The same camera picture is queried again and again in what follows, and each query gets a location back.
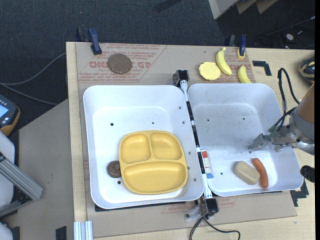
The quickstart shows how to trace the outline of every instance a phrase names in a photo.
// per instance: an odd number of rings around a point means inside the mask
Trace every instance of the black floor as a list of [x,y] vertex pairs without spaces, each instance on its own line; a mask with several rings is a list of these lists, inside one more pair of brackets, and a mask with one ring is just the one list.
[[[262,14],[255,4],[241,15],[231,7],[218,20],[208,0],[0,0],[0,83],[36,75],[65,53],[67,41],[76,41],[78,27],[95,28],[99,41],[109,43],[222,46],[234,35],[238,45],[246,34],[247,47],[314,49],[312,16],[315,0],[279,0]],[[289,32],[296,42],[284,42]],[[18,130],[68,98],[65,56],[38,77],[9,87],[53,103],[0,85],[0,94],[21,109]]]

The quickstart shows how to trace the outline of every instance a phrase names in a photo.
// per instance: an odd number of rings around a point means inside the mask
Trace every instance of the digital screen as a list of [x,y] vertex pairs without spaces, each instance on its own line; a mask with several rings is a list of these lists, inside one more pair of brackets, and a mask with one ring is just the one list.
[[9,110],[9,109],[7,109],[5,106],[2,106],[2,105],[0,104],[0,118],[1,118],[5,113],[7,113],[8,110]]

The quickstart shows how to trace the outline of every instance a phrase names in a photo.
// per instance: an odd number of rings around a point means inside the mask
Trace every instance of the brown round object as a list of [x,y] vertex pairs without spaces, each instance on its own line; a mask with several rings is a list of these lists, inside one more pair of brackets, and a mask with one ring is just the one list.
[[117,74],[125,74],[132,67],[131,60],[122,53],[112,54],[108,60],[109,69]]
[[112,161],[108,164],[106,171],[112,178],[120,178],[121,171],[120,171],[120,163],[119,161]]

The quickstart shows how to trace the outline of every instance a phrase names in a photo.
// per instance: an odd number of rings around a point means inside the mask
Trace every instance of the toy sausage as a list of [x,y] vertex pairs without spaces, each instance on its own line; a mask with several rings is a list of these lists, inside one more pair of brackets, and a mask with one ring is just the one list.
[[260,186],[263,189],[266,189],[269,186],[269,180],[268,180],[266,168],[264,167],[263,163],[260,161],[259,158],[253,158],[252,164],[260,174]]

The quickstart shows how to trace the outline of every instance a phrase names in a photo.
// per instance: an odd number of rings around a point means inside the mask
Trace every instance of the blue clamp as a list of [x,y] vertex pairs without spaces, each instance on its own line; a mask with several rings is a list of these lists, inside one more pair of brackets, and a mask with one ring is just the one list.
[[245,55],[245,51],[246,51],[246,35],[242,34],[241,38],[240,38],[240,44],[239,44],[239,48],[237,49],[237,58],[240,60],[243,60],[246,55]]
[[94,55],[102,54],[99,41],[98,41],[98,33],[94,28],[89,28],[88,37],[90,42],[92,42],[91,50]]

